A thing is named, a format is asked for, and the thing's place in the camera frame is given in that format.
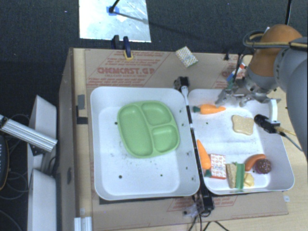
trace bread slice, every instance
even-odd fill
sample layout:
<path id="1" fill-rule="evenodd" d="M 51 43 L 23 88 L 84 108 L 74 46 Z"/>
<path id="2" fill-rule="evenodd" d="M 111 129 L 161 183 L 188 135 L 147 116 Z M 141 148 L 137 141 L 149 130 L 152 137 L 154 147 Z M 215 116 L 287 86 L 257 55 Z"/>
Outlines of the bread slice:
<path id="1" fill-rule="evenodd" d="M 237 167 L 235 164 L 226 164 L 226 170 L 227 170 L 229 186 L 230 188 L 235 188 Z"/>
<path id="2" fill-rule="evenodd" d="M 252 135 L 254 132 L 253 118 L 247 118 L 240 115 L 232 116 L 233 130 L 237 133 Z"/>

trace cardboard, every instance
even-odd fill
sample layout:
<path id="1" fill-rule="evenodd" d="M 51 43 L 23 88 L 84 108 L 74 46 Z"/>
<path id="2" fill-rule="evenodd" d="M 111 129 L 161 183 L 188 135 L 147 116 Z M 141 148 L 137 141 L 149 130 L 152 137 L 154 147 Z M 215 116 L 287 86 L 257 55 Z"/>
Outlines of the cardboard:
<path id="1" fill-rule="evenodd" d="M 71 230 L 64 227 L 69 227 L 69 223 L 74 222 L 74 214 L 77 217 L 92 216 L 94 231 L 191 223 L 191 218 L 183 217 L 184 209 L 193 204 L 191 197 L 123 202 L 99 199 L 93 187 L 90 93 L 98 86 L 172 88 L 173 81 L 179 76 L 189 77 L 190 90 L 221 89 L 226 87 L 225 79 L 235 68 L 237 55 L 231 55 L 229 61 L 224 61 L 223 54 L 194 53 L 198 63 L 188 69 L 174 52 L 133 51 L 134 59 L 129 62 L 125 60 L 123 51 L 118 50 L 70 49 L 69 55 L 73 61 L 67 61 L 65 66 L 66 74 L 60 89 L 60 107 L 68 115 L 73 115 L 65 121 L 68 124 L 61 125 L 63 129 L 60 131 L 60 137 L 66 142 L 60 144 L 64 153 L 60 159 L 62 166 L 59 170 L 62 179 L 67 168 L 73 167 L 75 187 L 78 189 L 74 189 L 72 184 L 67 186 L 61 180 L 64 185 L 61 187 L 63 230 Z M 87 100 L 82 110 L 78 109 L 77 104 L 80 95 L 84 95 Z M 60 119 L 63 119 L 64 115 L 60 112 Z M 87 118 L 89 123 L 78 124 L 76 116 Z M 282 192 L 219 196 L 214 198 L 214 203 L 215 209 L 205 221 L 288 214 Z"/>

